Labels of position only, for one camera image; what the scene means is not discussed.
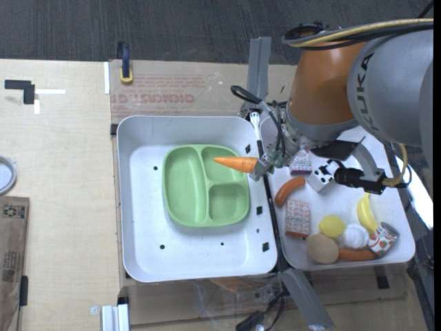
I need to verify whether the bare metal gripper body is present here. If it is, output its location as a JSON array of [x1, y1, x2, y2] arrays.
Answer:
[[267, 124, 313, 169]]

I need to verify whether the orange carrot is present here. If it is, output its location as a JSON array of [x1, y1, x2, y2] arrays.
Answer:
[[212, 156, 259, 174]]

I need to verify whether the pink and white small carton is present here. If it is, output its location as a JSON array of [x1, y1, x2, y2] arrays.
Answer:
[[289, 149, 314, 177]]

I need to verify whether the orange sausage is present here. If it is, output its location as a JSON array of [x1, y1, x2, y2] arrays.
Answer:
[[274, 176, 307, 208], [338, 247, 378, 263]]

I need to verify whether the thin black and white rod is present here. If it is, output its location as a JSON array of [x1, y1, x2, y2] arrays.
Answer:
[[249, 112, 284, 272]]

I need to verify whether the white carton with black spots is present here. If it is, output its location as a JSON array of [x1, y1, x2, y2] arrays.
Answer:
[[306, 159, 340, 193]]

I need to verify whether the orange and white carton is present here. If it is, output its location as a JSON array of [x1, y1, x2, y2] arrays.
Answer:
[[284, 199, 311, 239]]

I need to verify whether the green divided plate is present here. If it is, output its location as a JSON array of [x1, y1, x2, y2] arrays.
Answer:
[[162, 144, 251, 228]]

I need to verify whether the white plastic tray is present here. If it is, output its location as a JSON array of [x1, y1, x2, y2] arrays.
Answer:
[[260, 115, 417, 272], [116, 114, 279, 284]]

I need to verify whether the yellow lemon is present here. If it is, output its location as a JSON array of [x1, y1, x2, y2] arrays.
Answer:
[[318, 214, 347, 239]]

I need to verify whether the tan round bread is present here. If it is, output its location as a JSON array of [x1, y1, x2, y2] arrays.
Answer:
[[307, 233, 340, 265]]

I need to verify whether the yellow banana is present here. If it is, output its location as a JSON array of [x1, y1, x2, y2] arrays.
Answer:
[[356, 193, 380, 235]]

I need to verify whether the white garlic bulb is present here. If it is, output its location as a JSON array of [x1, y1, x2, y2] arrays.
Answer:
[[342, 223, 371, 249]]

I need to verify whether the brown cardboard board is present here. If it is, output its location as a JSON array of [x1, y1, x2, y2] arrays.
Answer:
[[108, 59, 416, 325]]

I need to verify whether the white can with orange print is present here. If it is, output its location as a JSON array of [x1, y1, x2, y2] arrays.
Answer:
[[367, 221, 400, 257]]

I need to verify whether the brown paper packet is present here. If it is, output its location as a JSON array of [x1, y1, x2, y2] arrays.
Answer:
[[0, 195, 30, 331]]

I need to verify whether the black cylinder on white bracket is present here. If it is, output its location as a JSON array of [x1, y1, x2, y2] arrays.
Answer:
[[333, 143, 387, 196]]

